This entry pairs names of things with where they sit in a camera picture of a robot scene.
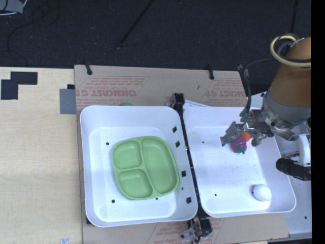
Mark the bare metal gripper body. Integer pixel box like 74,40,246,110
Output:
243,109,307,140

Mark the thin black rod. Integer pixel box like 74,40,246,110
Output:
175,102,207,223

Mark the white plastic tray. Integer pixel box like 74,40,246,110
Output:
182,105,297,219
79,105,199,228

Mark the white egg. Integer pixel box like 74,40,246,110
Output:
251,184,273,202

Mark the green divided plate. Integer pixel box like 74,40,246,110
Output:
111,135,180,201

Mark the brown cardboard board red print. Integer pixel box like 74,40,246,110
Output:
74,65,290,244

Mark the black cylinder on white bracket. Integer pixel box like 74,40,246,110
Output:
275,133,312,181

